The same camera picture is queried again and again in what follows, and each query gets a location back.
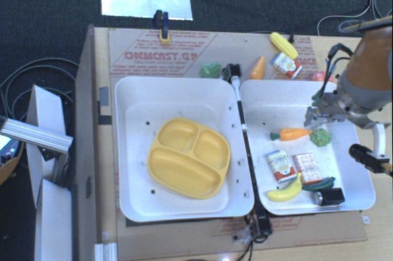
red and white box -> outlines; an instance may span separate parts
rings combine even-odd
[[[315,184],[322,180],[312,153],[294,155],[296,169],[302,173],[302,183]]]
[[[296,177],[295,169],[284,150],[269,154],[267,160],[278,183]]]

orange carrot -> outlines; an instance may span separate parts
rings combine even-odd
[[[312,132],[312,130],[306,130],[304,128],[283,128],[280,129],[278,134],[270,133],[270,138],[272,140],[280,138],[282,141],[290,141],[311,134]]]
[[[260,57],[250,73],[251,80],[262,80],[265,71],[265,56]]]

toy cucumber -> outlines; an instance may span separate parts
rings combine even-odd
[[[334,186],[334,180],[335,180],[334,177],[327,177],[327,178],[323,179],[322,181],[317,182],[316,184],[302,185],[302,190],[317,192],[320,190],[331,189]]]

clamp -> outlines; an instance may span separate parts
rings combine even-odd
[[[153,28],[160,30],[160,42],[169,42],[169,15],[167,12],[157,10],[153,18]]]

